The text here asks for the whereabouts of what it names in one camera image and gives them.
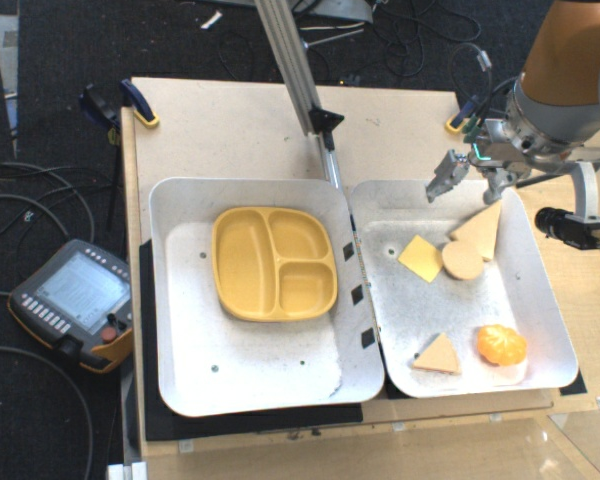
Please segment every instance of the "round wooden block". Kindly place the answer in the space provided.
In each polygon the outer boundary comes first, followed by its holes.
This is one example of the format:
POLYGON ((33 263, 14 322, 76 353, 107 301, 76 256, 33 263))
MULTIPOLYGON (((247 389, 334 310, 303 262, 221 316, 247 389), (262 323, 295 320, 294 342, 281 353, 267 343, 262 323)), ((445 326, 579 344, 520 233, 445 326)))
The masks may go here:
POLYGON ((484 269, 484 260, 475 245, 462 240, 444 246, 442 264, 450 276, 463 281, 475 279, 484 269))

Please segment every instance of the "wooden surface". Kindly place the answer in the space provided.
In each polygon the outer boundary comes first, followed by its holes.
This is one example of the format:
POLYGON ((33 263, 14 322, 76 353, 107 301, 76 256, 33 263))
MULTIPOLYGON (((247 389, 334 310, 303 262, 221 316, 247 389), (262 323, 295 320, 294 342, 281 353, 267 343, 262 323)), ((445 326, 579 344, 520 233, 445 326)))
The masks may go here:
MULTIPOLYGON (((284 86, 160 79, 134 83, 161 118, 156 129, 147 130, 130 111, 122 112, 134 356, 137 386, 142 386, 138 246, 151 236, 151 188, 175 176, 306 179, 322 178, 323 171, 318 146, 302 135, 284 86)), ((345 195, 368 179, 429 180, 448 149, 463 150, 461 139, 443 127, 457 111, 452 93, 350 87, 318 91, 324 108, 345 115, 334 132, 345 195)), ((590 142, 600 146, 600 134, 590 142)), ((479 179, 475 172, 470 177, 479 179)), ((574 204, 569 178, 518 193, 531 220, 544 206, 570 209, 574 204)), ((580 441, 567 437, 550 419, 578 412, 586 421, 587 413, 600 411, 600 252, 577 251, 535 232, 587 393, 561 396, 549 389, 405 400, 379 395, 363 403, 362 425, 195 439, 183 448, 193 447, 192 453, 181 453, 177 442, 142 439, 149 478, 404 478, 405 468, 418 478, 486 478, 494 471, 500 474, 502 467, 511 471, 511 478, 547 472, 556 478, 600 478, 600 469, 574 444, 591 442, 582 432, 600 434, 599 418, 592 416, 591 427, 578 426, 580 441), (475 457, 482 468, 467 457, 475 457)), ((142 389, 137 397, 142 433, 142 389)))

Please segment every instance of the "yellow divided plate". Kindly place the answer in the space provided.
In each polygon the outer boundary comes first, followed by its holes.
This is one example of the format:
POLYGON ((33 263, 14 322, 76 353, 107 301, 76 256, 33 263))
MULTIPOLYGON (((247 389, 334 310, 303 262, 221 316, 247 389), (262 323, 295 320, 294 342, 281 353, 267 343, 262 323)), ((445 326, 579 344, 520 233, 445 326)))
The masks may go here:
POLYGON ((243 320, 306 320, 336 301, 329 235, 306 212, 261 206, 225 211, 213 224, 212 261, 222 306, 243 320))

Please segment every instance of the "brown cylinder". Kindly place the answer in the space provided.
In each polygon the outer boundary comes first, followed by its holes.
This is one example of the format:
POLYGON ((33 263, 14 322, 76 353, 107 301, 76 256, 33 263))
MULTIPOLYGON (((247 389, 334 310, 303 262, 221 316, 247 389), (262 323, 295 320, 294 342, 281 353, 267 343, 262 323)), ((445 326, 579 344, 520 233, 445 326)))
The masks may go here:
POLYGON ((522 90, 539 103, 596 105, 600 74, 600 3, 556 0, 522 72, 522 90))

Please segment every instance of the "wooden triangle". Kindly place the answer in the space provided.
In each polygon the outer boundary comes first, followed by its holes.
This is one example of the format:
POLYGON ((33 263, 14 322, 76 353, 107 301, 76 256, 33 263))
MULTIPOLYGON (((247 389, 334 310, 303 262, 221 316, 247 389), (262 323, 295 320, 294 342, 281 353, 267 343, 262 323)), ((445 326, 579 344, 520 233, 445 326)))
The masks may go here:
POLYGON ((445 333, 440 333, 413 362, 413 368, 443 373, 460 373, 460 362, 453 343, 445 333))
POLYGON ((471 242, 484 261, 491 261, 496 250, 501 208, 502 200, 499 199, 449 233, 449 238, 471 242))

